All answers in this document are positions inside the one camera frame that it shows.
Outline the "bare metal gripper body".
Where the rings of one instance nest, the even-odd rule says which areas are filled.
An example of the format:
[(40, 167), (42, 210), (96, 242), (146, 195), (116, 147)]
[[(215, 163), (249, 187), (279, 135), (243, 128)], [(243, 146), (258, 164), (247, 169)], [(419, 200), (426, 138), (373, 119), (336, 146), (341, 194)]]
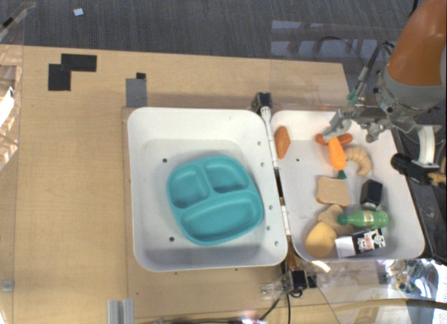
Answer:
[(416, 126), (415, 118), (420, 110), (396, 102), (379, 102), (358, 105), (351, 113), (351, 119), (366, 128), (373, 124), (376, 127), (395, 127), (402, 131), (411, 131)]

